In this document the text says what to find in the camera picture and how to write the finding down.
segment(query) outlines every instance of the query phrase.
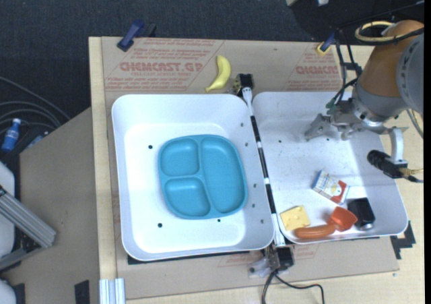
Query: yellow sponge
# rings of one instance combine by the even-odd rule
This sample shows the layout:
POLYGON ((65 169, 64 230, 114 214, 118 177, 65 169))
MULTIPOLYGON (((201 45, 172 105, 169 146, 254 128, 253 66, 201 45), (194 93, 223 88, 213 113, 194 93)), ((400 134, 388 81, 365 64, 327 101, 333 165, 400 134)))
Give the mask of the yellow sponge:
POLYGON ((310 219, 308 218, 304 206, 285 210, 280 213, 280 218, 287 231, 297 229, 298 227, 305 227, 310 224, 310 219))

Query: banana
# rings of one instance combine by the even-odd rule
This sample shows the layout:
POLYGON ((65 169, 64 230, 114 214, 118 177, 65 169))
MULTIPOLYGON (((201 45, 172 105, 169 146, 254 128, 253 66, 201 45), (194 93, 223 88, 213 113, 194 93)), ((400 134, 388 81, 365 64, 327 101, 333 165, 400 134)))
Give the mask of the banana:
POLYGON ((228 83, 230 77, 230 63, 228 59, 225 58, 225 56, 218 55, 217 66, 218 75, 215 77, 213 83, 205 88, 206 92, 209 92, 210 90, 219 90, 228 83))

